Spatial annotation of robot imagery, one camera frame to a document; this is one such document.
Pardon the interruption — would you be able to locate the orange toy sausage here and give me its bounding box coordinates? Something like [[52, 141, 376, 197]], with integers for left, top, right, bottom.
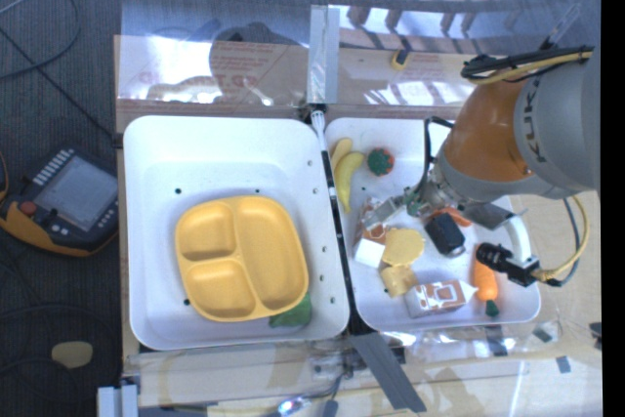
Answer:
[[429, 206, 474, 229]]

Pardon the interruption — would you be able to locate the yellow divided plate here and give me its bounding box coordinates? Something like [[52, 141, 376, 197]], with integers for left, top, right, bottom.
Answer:
[[174, 194, 311, 323]]

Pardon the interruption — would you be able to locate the green and red toy vegetable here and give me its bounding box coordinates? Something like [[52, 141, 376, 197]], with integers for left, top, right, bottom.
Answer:
[[366, 147, 396, 178]]

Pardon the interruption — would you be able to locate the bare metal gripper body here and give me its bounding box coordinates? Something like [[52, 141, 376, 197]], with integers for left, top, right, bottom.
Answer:
[[418, 175, 464, 215]]

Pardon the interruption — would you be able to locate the small yellow banana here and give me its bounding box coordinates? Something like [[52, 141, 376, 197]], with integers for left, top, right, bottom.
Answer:
[[330, 137, 354, 170]]

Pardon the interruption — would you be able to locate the thin black and white rod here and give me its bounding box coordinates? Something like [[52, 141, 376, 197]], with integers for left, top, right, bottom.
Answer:
[[310, 109, 363, 334]]

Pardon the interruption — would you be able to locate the large yellow banana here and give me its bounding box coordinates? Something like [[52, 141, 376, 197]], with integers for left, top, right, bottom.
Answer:
[[333, 151, 366, 215]]

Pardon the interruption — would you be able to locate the white plastic tray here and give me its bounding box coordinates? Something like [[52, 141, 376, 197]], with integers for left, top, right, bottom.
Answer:
[[122, 114, 352, 352], [323, 116, 543, 334]]

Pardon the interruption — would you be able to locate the orange and white carton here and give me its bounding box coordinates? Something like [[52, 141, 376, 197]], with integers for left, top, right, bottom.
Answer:
[[352, 196, 392, 270], [403, 278, 479, 320]]

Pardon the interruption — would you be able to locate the yellow bread piece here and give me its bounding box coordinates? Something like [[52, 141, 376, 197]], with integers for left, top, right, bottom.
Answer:
[[379, 264, 421, 299]]

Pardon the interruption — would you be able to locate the orange carrot green top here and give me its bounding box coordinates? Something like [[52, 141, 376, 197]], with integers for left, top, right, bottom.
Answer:
[[472, 253, 501, 318]]

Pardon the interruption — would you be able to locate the green toy lettuce leaf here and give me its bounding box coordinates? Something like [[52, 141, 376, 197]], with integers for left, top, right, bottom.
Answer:
[[268, 291, 313, 329]]

